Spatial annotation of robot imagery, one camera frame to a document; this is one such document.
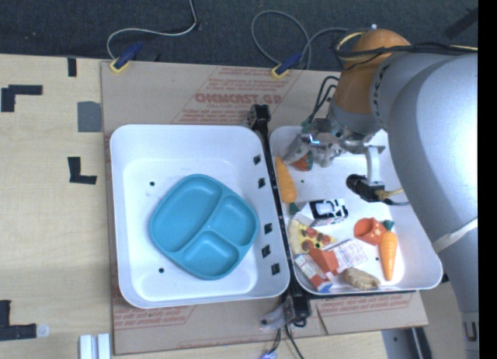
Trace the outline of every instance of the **toy carrot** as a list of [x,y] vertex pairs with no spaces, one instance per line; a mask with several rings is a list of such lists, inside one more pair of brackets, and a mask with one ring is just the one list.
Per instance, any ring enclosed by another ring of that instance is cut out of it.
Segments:
[[281,157],[276,157],[276,177],[278,179],[278,186],[280,187],[282,202],[288,203],[290,208],[292,208],[295,206],[294,201],[297,199],[297,189],[295,188],[294,180]]
[[391,281],[394,274],[395,254],[397,253],[398,238],[391,230],[394,227],[393,221],[385,221],[383,223],[387,229],[381,236],[380,241],[380,258],[383,265],[385,279]]

